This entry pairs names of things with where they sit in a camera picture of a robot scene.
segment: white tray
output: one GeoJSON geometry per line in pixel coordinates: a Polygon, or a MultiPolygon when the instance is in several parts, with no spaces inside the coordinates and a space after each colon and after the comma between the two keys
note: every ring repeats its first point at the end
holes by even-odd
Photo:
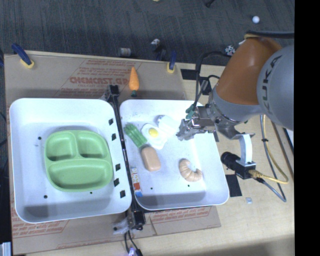
{"type": "Polygon", "coordinates": [[[22,98],[12,103],[9,114],[15,209],[22,220],[75,219],[123,213],[130,207],[132,194],[110,104],[100,99],[22,98]],[[106,139],[113,179],[105,187],[65,192],[50,184],[44,160],[46,139],[54,132],[72,129],[90,130],[106,139]]]}
{"type": "MultiPolygon", "coordinates": [[[[145,123],[156,125],[159,115],[167,115],[181,121],[186,109],[193,103],[189,100],[129,99],[120,105],[122,128],[127,123],[140,130],[145,123]]],[[[146,210],[166,210],[220,205],[229,198],[229,187],[214,136],[196,134],[194,139],[180,141],[177,136],[168,139],[163,149],[156,150],[161,168],[150,172],[144,167],[139,149],[124,134],[128,162],[137,168],[142,197],[135,197],[146,210]],[[180,174],[179,161],[191,162],[191,169],[203,172],[203,179],[188,182],[180,174]]]]}

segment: gray carpet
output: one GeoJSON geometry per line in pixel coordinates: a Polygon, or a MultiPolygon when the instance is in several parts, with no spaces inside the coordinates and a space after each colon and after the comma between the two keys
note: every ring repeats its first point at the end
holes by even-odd
{"type": "MultiPolygon", "coordinates": [[[[118,48],[130,48],[139,59],[155,60],[157,53],[150,43],[157,38],[166,49],[165,59],[176,50],[177,62],[195,63],[203,52],[237,47],[248,30],[295,30],[294,0],[215,0],[209,8],[207,2],[0,0],[0,49],[12,54],[11,45],[17,43],[26,50],[117,57],[118,48]],[[252,16],[259,16],[260,23],[253,23],[252,16]]],[[[293,44],[293,39],[277,41],[282,46],[293,44]]],[[[223,56],[213,56],[203,63],[225,66],[227,61],[223,56]]],[[[1,67],[0,112],[6,116],[1,67]]],[[[5,138],[6,125],[0,116],[0,142],[5,138]]],[[[3,195],[5,204],[7,180],[1,174],[6,167],[6,150],[4,143],[0,148],[0,198],[3,195]]]]}

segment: cardboard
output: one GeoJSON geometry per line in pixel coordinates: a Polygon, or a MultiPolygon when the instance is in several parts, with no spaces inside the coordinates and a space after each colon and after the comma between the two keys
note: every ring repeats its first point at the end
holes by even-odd
{"type": "MultiPolygon", "coordinates": [[[[11,162],[9,108],[20,98],[99,99],[108,85],[118,85],[119,103],[130,97],[128,79],[131,67],[137,70],[140,88],[137,99],[185,99],[181,74],[166,71],[167,63],[73,54],[26,51],[34,61],[27,69],[18,55],[6,55],[5,90],[8,125],[8,159],[13,254],[21,255],[86,245],[122,241],[114,234],[113,223],[122,221],[124,213],[31,224],[21,220],[15,210],[11,162]]],[[[135,238],[220,227],[215,206],[175,209],[145,214],[142,231],[133,230],[135,238]]]]}

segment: toy fried egg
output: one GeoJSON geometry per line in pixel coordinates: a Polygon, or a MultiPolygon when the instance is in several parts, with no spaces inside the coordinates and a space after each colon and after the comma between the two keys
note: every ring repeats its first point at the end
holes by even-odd
{"type": "Polygon", "coordinates": [[[151,147],[161,150],[167,142],[167,135],[157,126],[146,123],[141,128],[142,135],[148,140],[151,147]]]}

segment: divided green plate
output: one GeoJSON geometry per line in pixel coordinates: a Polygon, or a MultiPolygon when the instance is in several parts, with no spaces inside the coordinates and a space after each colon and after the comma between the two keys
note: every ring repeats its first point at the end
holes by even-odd
{"type": "Polygon", "coordinates": [[[44,147],[45,169],[58,190],[80,192],[100,189],[113,178],[106,140],[89,130],[52,133],[44,147]]]}

